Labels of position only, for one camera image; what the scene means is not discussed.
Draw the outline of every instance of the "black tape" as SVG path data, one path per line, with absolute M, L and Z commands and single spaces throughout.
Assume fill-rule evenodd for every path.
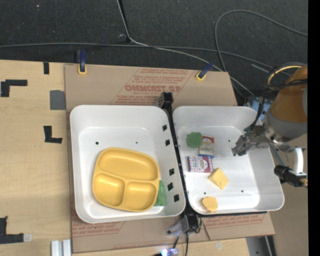
M 8 86 L 27 86 L 28 80 L 9 79 L 5 80 Z
M 43 126 L 44 129 L 44 142 L 49 143 L 62 143 L 62 138 L 52 138 L 52 126 Z
M 50 70 L 49 70 L 49 62 L 44 62 L 43 63 L 43 73 L 45 75 L 49 75 Z
M 10 86 L 6 82 L 1 82 L 0 97 L 9 97 Z
M 24 234 L 7 234 L 7 219 L 8 216 L 0 218 L 0 244 L 22 243 L 24 241 Z
M 27 86 L 28 80 L 9 79 L 1 82 L 0 97 L 9 97 L 10 86 Z

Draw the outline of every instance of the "black floor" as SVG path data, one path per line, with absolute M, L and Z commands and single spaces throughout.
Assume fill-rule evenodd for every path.
M 132 40 L 197 48 L 175 50 L 228 71 L 249 90 L 233 80 L 239 105 L 249 95 L 265 91 L 263 83 L 272 67 L 308 62 L 308 4 L 307 0 L 120 0 Z M 134 47 L 138 44 L 128 39 L 128 33 L 117 0 L 0 1 L 0 59 L 73 63 L 77 49 L 85 49 L 89 64 L 193 70 L 206 66 L 188 55 Z M 217 42 L 225 67 L 216 52 Z M 41 43 L 120 46 L 21 46 Z M 285 80 L 286 75 L 278 79 Z

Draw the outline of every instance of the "purple package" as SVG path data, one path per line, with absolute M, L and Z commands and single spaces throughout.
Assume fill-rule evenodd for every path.
M 210 173 L 214 170 L 210 156 L 188 156 L 189 172 Z

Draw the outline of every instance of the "light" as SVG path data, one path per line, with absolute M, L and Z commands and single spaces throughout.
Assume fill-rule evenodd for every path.
M 174 255 L 178 255 L 178 254 L 179 254 L 179 251 L 177 248 L 163 249 L 161 251 L 162 256 L 174 256 Z

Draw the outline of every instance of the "cardboard sheet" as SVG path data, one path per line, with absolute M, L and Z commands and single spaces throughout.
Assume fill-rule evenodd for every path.
M 74 202 L 73 168 L 69 116 L 79 105 L 154 105 L 162 92 L 172 92 L 173 109 L 179 106 L 236 106 L 237 101 L 226 72 L 209 71 L 199 82 L 199 70 L 87 65 L 87 74 L 78 74 L 76 64 L 64 65 L 70 175 L 73 253 L 112 249 L 172 245 L 175 237 L 166 228 L 180 217 L 90 224 L 77 216 Z M 200 233 L 190 242 L 223 240 L 274 234 L 269 213 L 216 216 L 203 219 Z

